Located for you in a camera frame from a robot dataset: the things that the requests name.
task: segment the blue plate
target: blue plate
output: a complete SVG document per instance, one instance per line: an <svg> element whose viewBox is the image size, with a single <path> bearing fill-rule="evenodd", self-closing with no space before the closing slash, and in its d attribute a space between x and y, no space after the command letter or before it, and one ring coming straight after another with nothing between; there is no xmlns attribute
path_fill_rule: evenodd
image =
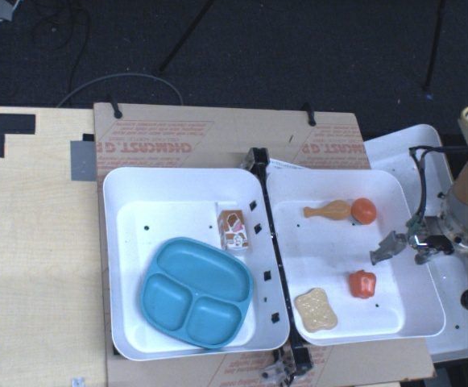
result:
<svg viewBox="0 0 468 387"><path fill-rule="evenodd" d="M246 265L195 239L166 241L144 277L140 306L155 328L204 348L230 343L253 293Z"/></svg>

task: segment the red toy food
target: red toy food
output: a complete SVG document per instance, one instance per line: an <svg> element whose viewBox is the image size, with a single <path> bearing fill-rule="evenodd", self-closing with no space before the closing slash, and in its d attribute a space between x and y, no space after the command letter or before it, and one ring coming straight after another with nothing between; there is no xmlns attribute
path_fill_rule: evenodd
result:
<svg viewBox="0 0 468 387"><path fill-rule="evenodd" d="M350 292L354 297L369 298L375 295L377 276L361 269L350 274L348 283L350 284Z"/></svg>
<svg viewBox="0 0 468 387"><path fill-rule="evenodd" d="M368 198L359 198L352 204L352 216L362 225L368 225L377 218L377 208Z"/></svg>

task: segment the light wood surface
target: light wood surface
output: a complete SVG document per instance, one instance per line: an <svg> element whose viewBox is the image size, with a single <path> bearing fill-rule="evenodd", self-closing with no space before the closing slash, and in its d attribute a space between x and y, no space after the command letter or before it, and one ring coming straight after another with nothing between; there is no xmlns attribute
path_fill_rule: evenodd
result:
<svg viewBox="0 0 468 387"><path fill-rule="evenodd" d="M0 158L0 385L106 385L96 182L71 181L91 110L34 113Z"/></svg>

